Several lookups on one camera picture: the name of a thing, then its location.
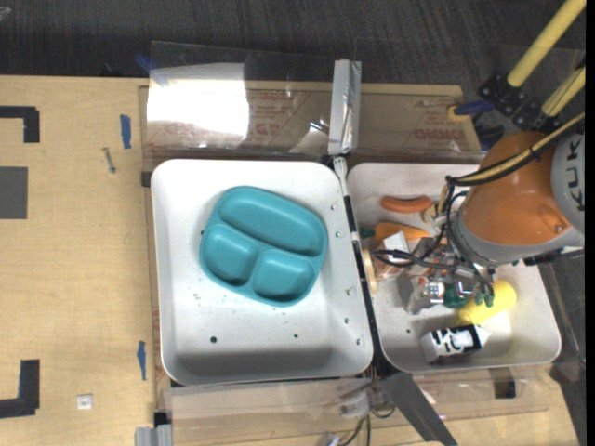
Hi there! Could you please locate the blue divided plate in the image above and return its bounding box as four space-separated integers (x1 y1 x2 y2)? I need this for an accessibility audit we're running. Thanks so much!
198 184 330 308

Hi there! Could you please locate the orange and white packet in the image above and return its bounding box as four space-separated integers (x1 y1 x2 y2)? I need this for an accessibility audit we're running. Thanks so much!
374 248 411 282

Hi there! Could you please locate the orange sausage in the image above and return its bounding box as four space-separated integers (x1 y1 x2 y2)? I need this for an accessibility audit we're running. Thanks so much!
380 194 434 215

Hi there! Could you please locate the black and white carton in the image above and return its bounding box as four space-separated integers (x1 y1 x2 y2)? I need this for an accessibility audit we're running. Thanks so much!
418 323 494 366

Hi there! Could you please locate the white plastic tray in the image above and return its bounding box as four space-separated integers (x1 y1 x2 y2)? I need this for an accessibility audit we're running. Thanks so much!
149 157 375 387
345 161 563 374

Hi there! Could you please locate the orange carrot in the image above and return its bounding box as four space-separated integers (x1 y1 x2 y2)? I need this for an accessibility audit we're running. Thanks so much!
361 221 431 243

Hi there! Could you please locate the yellow bottle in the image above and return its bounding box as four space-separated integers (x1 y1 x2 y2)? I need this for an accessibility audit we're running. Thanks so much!
456 279 519 328

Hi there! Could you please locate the white cube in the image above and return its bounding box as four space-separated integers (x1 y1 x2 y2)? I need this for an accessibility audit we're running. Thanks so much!
382 230 411 256

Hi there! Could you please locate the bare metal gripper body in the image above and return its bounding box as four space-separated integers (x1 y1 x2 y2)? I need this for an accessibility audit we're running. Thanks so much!
411 243 495 314

